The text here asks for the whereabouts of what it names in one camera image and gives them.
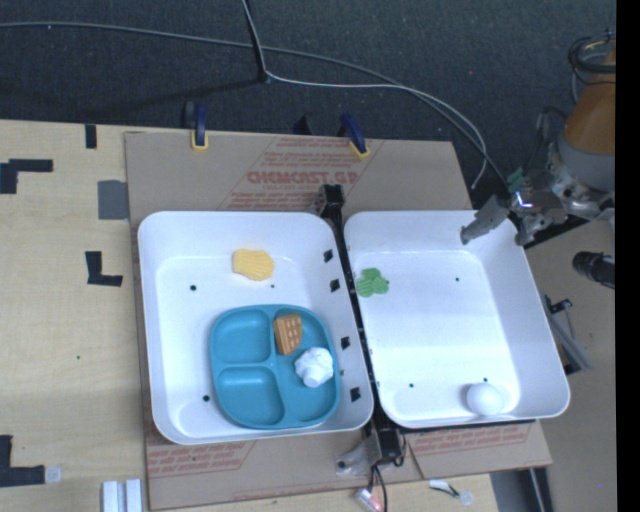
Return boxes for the green grapes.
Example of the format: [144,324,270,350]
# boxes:
[354,267,392,300]

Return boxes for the white ball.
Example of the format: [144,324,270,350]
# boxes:
[465,382,504,418]

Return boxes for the black cylinder on white bracket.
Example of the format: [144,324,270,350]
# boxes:
[571,209,617,290]

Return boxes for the black block with wires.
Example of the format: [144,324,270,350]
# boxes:
[372,424,407,465]
[318,183,348,219]

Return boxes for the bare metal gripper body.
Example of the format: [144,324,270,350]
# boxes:
[510,160,616,225]

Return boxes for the blue divided plate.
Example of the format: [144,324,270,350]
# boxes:
[208,304,343,431]

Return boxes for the white plastic tray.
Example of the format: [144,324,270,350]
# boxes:
[342,209,572,431]
[136,209,376,447]

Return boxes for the thin black rod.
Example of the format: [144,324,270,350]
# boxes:
[330,213,389,432]

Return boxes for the white cauliflower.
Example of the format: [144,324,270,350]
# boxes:
[293,345,336,389]

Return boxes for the brown cardboard board red print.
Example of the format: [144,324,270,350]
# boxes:
[123,130,554,512]

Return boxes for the orange waffle biscuit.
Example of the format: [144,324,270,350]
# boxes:
[272,313,305,357]

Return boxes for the yellow ridged crisp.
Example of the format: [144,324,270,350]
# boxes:
[231,248,276,283]

